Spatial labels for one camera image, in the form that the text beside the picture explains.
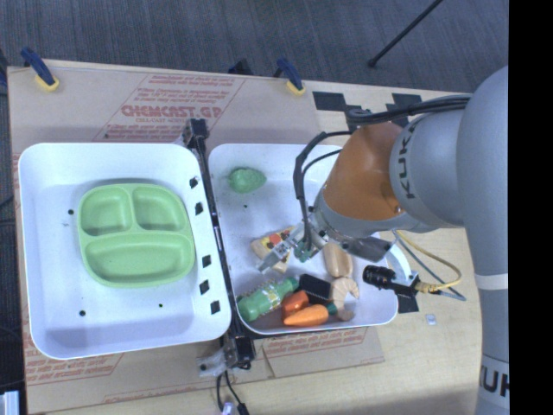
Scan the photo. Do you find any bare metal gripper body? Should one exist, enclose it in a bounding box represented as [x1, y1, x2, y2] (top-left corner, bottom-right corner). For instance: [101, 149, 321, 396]
[278, 214, 393, 263]

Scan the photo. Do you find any pizza slice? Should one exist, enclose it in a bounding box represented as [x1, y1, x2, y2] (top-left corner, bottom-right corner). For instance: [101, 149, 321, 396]
[250, 226, 300, 275]

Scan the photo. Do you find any beige bread roll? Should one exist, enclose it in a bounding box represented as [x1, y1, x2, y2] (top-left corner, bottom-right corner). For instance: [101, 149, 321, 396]
[322, 241, 354, 280]

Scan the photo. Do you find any green plastic bottle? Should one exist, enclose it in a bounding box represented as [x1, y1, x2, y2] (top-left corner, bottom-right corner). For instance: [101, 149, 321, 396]
[236, 276, 301, 323]

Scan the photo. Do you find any orange pepper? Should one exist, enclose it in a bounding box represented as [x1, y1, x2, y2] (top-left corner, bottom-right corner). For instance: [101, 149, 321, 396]
[280, 290, 311, 320]

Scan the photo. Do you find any black ribbed rectangular block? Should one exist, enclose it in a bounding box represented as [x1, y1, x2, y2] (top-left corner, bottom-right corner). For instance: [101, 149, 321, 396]
[298, 272, 334, 303]

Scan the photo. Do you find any white plastic tray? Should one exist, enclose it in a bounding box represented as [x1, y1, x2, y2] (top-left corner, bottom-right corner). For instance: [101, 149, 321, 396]
[17, 142, 233, 361]
[207, 143, 399, 336]

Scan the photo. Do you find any beige croissant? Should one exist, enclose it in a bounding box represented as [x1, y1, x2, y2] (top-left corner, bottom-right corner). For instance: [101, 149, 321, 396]
[328, 276, 361, 323]

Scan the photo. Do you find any orange carrot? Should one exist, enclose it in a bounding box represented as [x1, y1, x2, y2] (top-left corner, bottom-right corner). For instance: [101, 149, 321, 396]
[283, 303, 340, 329]

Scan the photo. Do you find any thin black and white rod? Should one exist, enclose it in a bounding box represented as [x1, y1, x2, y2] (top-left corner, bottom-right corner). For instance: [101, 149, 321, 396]
[194, 138, 245, 348]

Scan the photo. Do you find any green broccoli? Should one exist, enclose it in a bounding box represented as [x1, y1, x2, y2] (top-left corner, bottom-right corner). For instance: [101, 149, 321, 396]
[226, 166, 268, 195]

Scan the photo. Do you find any green divided plate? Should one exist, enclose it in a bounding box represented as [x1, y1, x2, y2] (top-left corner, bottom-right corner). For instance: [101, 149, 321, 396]
[77, 182, 197, 289]

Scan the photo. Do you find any brown cardboard board red print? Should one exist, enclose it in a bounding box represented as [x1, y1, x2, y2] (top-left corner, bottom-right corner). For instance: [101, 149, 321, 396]
[6, 58, 386, 406]

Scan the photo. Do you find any black cylinder on white bracket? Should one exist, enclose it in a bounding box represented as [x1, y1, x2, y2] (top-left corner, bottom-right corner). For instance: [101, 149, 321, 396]
[362, 246, 421, 298]

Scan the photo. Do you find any black block with thin wires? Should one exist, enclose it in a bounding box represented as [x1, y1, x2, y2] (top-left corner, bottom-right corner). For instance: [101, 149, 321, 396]
[221, 334, 257, 370]
[182, 118, 210, 150]

